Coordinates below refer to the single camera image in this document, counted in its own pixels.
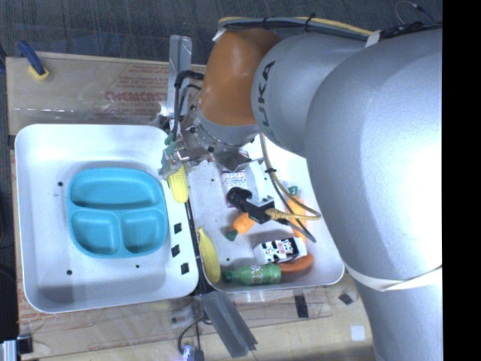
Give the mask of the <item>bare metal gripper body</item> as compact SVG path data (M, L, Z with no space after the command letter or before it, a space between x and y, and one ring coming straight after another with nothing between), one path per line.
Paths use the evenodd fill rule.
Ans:
M238 146L222 143L212 138L200 124L183 124L177 134L175 153L183 149L205 149L206 160L216 162L227 171L240 171L247 167L250 158L240 152Z

